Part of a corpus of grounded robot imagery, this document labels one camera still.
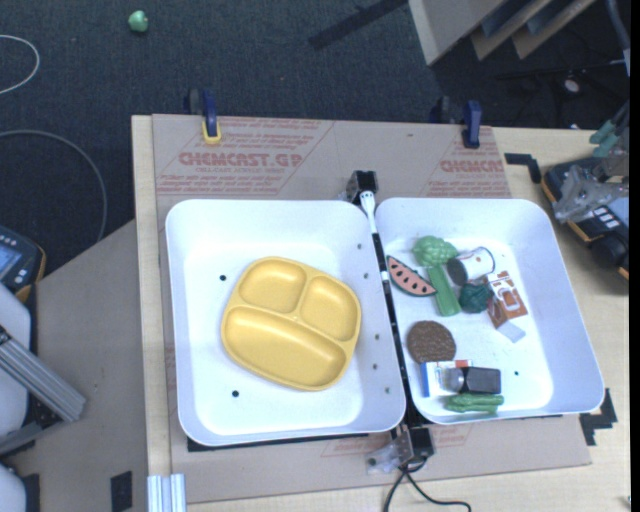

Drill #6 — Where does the brown cardboard board red print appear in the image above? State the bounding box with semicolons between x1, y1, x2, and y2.
151;113;594;504

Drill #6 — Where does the white can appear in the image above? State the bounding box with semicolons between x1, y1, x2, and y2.
445;246;497;288

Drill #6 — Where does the yellow divided plate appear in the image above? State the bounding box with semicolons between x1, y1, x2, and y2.
220;256;363;393

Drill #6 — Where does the dark green leafy vegetable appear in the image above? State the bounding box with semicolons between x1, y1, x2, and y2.
458;282;494;315

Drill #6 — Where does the brown round biscuit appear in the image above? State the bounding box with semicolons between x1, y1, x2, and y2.
406;320;457;366

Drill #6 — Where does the red watermelon slice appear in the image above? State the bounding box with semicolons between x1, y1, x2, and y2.
385;255;438;298

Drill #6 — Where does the white plastic tray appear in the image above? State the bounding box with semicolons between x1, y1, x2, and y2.
373;196;606;426
164;198;407;447

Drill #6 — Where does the green broccoli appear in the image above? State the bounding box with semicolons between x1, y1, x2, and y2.
411;235;463;318

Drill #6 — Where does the orange and white carton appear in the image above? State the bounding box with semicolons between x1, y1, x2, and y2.
485;271;530;330

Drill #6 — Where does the white and blue carton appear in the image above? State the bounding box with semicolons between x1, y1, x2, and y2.
419;358;474;399

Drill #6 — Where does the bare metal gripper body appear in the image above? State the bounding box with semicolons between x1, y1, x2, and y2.
592;144;630;202

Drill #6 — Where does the thin black and white rod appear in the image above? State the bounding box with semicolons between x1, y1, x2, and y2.
360;191;419;427

